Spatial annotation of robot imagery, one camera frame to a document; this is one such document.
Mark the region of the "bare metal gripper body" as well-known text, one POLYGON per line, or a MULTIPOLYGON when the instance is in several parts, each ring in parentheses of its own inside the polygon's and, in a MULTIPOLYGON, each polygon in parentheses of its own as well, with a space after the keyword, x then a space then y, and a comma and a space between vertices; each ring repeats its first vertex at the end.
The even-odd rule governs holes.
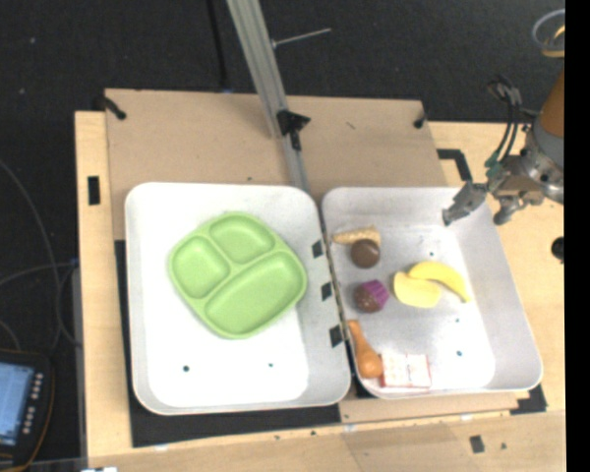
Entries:
POLYGON ((487 171, 488 191, 498 200, 538 206, 544 200, 563 204, 563 171, 538 147, 525 146, 487 171))

